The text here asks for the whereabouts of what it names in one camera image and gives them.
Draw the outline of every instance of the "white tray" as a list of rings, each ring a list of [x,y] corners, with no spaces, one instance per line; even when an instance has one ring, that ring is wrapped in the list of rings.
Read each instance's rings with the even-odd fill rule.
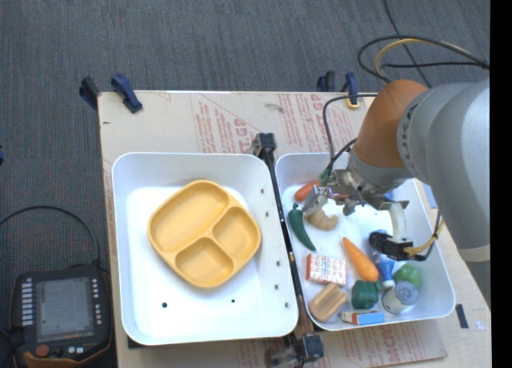
[[[281,337],[298,307],[268,167],[250,154],[129,153],[112,169],[122,324],[136,342]],[[180,278],[150,244],[151,214],[189,182],[225,187],[262,232],[255,256],[212,289]]]
[[[347,154],[342,155],[335,162],[334,168],[345,169],[346,159]],[[281,193],[283,211],[286,216],[290,240],[294,249],[306,304],[309,303],[324,285],[316,282],[308,282],[306,280],[306,256],[308,253],[311,253],[311,251],[295,237],[288,223],[287,214],[293,208],[294,193],[303,184],[317,179],[320,173],[326,168],[328,162],[328,154],[286,154],[280,157],[276,162],[276,177]],[[414,181],[412,179],[408,180],[394,190],[392,199],[409,201],[409,205],[405,209],[407,235],[412,239],[414,246],[421,246],[426,243],[432,235],[432,229]],[[358,279],[358,275],[350,259],[345,256],[342,238],[344,236],[348,237],[354,244],[369,254],[369,234],[378,229],[384,229],[389,234],[392,234],[393,228],[389,212],[387,211],[378,211],[369,205],[365,205],[364,207],[357,206],[354,213],[349,216],[344,216],[342,208],[343,206],[336,206],[331,200],[324,206],[324,211],[327,214],[336,214],[339,218],[338,224],[334,230],[320,230],[311,226],[306,221],[304,221],[304,227],[317,249],[317,254],[324,254],[346,260],[347,278],[343,290],[347,294],[349,301],[343,305],[341,310],[349,311],[354,310],[350,304],[350,289]],[[423,262],[410,262],[416,266],[422,274],[422,284],[418,289],[418,301],[414,306],[400,314],[391,314],[384,310],[380,301],[382,295],[380,295],[379,302],[373,309],[384,313],[385,321],[381,324],[445,317],[454,309],[454,290],[437,245],[434,244],[434,248],[427,260]],[[403,263],[404,262],[395,263],[394,270],[397,270]],[[336,331],[360,327],[348,322],[343,322],[340,319],[339,312],[327,322],[320,322],[311,314],[310,317],[315,324],[324,330]]]

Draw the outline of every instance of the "yellow cable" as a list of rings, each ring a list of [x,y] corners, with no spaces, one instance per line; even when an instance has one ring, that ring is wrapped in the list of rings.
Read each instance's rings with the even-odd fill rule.
[[[441,221],[439,222],[438,231],[436,232],[436,234],[433,234],[432,237],[429,238],[428,241],[423,246],[405,247],[403,250],[409,255],[409,257],[413,257],[414,255],[421,253],[422,251],[424,251],[424,249],[427,249],[428,247],[434,244],[434,242],[438,239],[443,226],[444,220],[441,219]]]
[[[383,76],[380,69],[378,68],[378,62],[380,61],[380,59],[382,58],[382,56],[389,50],[392,50],[393,48],[395,48],[396,46],[399,46],[399,45],[403,45],[403,44],[409,44],[409,43],[412,43],[412,42],[423,42],[423,43],[426,43],[426,44],[430,44],[431,42],[428,42],[428,41],[423,41],[422,39],[416,39],[416,38],[404,38],[404,39],[399,39],[398,41],[395,41],[395,42],[392,42],[391,44],[388,44],[386,45],[384,48],[382,48],[378,54],[375,56],[375,59],[374,59],[374,71],[379,75],[379,76]]]
[[[382,74],[382,72],[380,71],[380,69],[378,68],[378,62],[380,61],[380,59],[382,58],[382,56],[389,50],[395,48],[396,46],[399,46],[399,45],[405,45],[405,44],[409,44],[409,43],[413,43],[413,42],[418,42],[418,43],[424,43],[424,44],[432,44],[432,45],[436,45],[434,42],[429,42],[429,41],[425,41],[423,39],[420,39],[420,38],[403,38],[403,39],[399,39],[395,42],[392,42],[391,44],[388,44],[386,45],[384,48],[382,48],[378,54],[375,56],[375,59],[374,59],[374,71],[376,74],[378,74],[378,76],[381,76],[383,77],[384,75]],[[442,41],[443,44],[446,44],[448,46],[451,46],[452,48],[456,49],[456,50],[460,50],[460,51],[463,51],[467,54],[470,54],[470,52],[468,50],[465,50],[464,48],[461,48],[460,46],[456,46],[454,44],[451,44],[449,42],[446,42],[446,41]]]

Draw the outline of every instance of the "black wire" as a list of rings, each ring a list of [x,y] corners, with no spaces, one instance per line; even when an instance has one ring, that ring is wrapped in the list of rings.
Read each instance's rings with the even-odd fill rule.
[[[459,48],[457,48],[456,46],[451,46],[447,43],[444,43],[442,41],[437,41],[435,39],[432,39],[432,38],[425,38],[425,37],[421,37],[421,36],[418,36],[418,35],[387,35],[385,37],[380,37],[380,38],[376,38],[376,39],[372,39],[371,41],[369,41],[368,43],[366,43],[365,45],[363,45],[360,49],[359,49],[359,52],[358,52],[358,63],[359,65],[361,66],[361,68],[363,68],[366,72],[368,72],[369,74],[372,74],[373,76],[383,80],[384,82],[386,83],[389,83],[391,82],[391,80],[389,80],[388,78],[380,75],[380,74],[377,74],[376,72],[374,72],[372,69],[370,69],[368,66],[366,66],[362,60],[361,60],[361,56],[362,56],[362,53],[370,46],[374,45],[374,44],[377,44],[379,42],[382,42],[382,41],[387,41],[387,40],[391,40],[391,39],[405,39],[405,38],[411,38],[411,39],[417,39],[417,40],[421,40],[421,41],[424,41],[424,42],[428,42],[430,44],[435,44],[437,46],[441,46],[443,48],[446,48],[448,50],[451,50],[457,54],[460,54],[468,59],[471,59],[473,60],[474,62],[480,64],[482,66],[483,69],[485,70],[490,70],[490,64],[486,61],[483,61],[479,58],[476,58],[475,56],[471,55],[471,54],[468,54],[467,52],[465,52],[464,50],[460,50]]]
[[[68,269],[72,269],[72,268],[75,268],[75,267],[82,267],[84,266],[85,264],[73,264],[72,266],[69,266]],[[95,263],[95,265],[101,270],[103,271],[104,273],[107,273],[108,275],[110,275],[110,272],[105,268],[105,267],[101,267],[99,266],[98,264]]]
[[[0,226],[3,223],[5,223],[7,220],[9,220],[10,218],[14,217],[15,215],[23,213],[28,210],[33,210],[33,209],[53,209],[53,210],[57,210],[57,211],[61,211],[63,213],[69,214],[70,216],[76,218],[81,224],[83,224],[87,228],[87,231],[89,232],[90,236],[92,237],[92,239],[94,241],[94,244],[96,246],[96,258],[92,261],[92,263],[97,266],[99,265],[99,263],[100,263],[99,243],[98,243],[98,240],[96,239],[96,236],[94,235],[92,229],[77,214],[73,213],[72,211],[70,211],[68,209],[64,209],[63,207],[52,206],[52,205],[34,205],[34,206],[23,207],[22,209],[16,210],[13,213],[8,214],[4,218],[0,219]]]
[[[391,22],[391,25],[393,26],[394,31],[397,34],[400,34],[396,24],[394,23],[393,17],[391,17],[391,12],[390,12],[390,9],[389,9],[389,7],[387,5],[387,0],[384,0],[384,8],[386,9],[387,17],[390,19],[390,22]],[[412,53],[409,51],[409,48],[407,47],[407,45],[404,45],[403,47],[407,51],[410,59],[412,60],[413,64],[415,65],[415,67],[418,70],[418,72],[420,73],[420,75],[422,76],[422,78],[425,81],[426,85],[430,88],[430,83],[429,83],[428,79],[426,79],[426,76],[423,74],[422,70],[419,69],[419,65],[416,63],[416,60],[414,59]]]
[[[434,234],[435,234],[436,238],[438,237],[438,230],[439,230],[440,224],[441,224],[441,211],[438,210],[438,215],[435,219],[435,226],[434,226]]]
[[[374,98],[376,97],[377,95],[376,94],[364,94],[364,95],[357,95],[358,98]],[[329,143],[329,156],[330,156],[330,161],[329,161],[329,165],[327,165],[327,170],[328,170],[328,174],[330,175],[332,169],[333,169],[333,164],[334,164],[334,161],[339,158],[339,156],[345,152],[353,143],[355,143],[355,139],[353,139],[352,141],[350,141],[349,143],[347,143],[339,152],[337,152],[336,154],[334,154],[334,148],[333,148],[333,142],[332,142],[332,136],[330,134],[330,129],[329,129],[329,123],[327,122],[327,107],[329,104],[331,104],[332,102],[336,102],[336,101],[341,101],[343,99],[348,99],[348,98],[353,98],[354,96],[353,95],[343,95],[343,96],[337,96],[336,98],[331,98],[329,99],[323,106],[323,109],[322,109],[322,118],[323,118],[323,125],[324,127],[326,128],[326,135],[327,135],[327,141]]]
[[[4,366],[4,364],[7,362],[7,360],[9,359],[9,357],[12,357],[14,354],[13,351],[10,351],[5,357],[4,359],[0,362],[0,367]]]
[[[417,66],[421,66],[421,67],[424,67],[424,66],[442,66],[442,65],[469,65],[469,66],[479,66],[483,69],[487,69],[487,63],[484,62],[484,63],[480,63],[480,62],[451,62],[451,61],[446,61],[446,62],[431,62],[431,63],[428,63],[428,64],[415,64],[415,65],[402,65],[402,64],[382,64],[381,65],[381,68],[385,68],[385,67],[389,67],[389,68],[416,68]]]

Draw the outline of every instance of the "tabletop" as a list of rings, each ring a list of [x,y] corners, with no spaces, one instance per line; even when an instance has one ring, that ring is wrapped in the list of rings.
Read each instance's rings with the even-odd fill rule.
[[[322,106],[343,93],[135,91],[143,107],[132,113],[116,92],[98,95],[114,331],[118,366],[266,367],[268,350],[282,348],[281,338],[130,346],[122,324],[118,242],[114,214],[112,168],[130,152],[246,153],[254,136],[274,133],[276,153],[327,152]],[[330,107],[333,139],[341,148],[355,138],[370,98],[359,108],[344,101]],[[423,185],[415,180],[430,224],[437,211],[430,207]],[[490,309],[443,227],[438,248],[463,310],[462,328],[455,310],[443,318],[321,332],[326,354],[308,366],[492,366]]]

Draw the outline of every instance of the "yellow plate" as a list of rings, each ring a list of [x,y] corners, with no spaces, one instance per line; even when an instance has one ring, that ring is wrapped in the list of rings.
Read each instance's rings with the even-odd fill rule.
[[[147,233],[158,254],[190,284],[220,286],[256,254],[262,235],[249,212],[222,186],[196,180],[164,201]]]

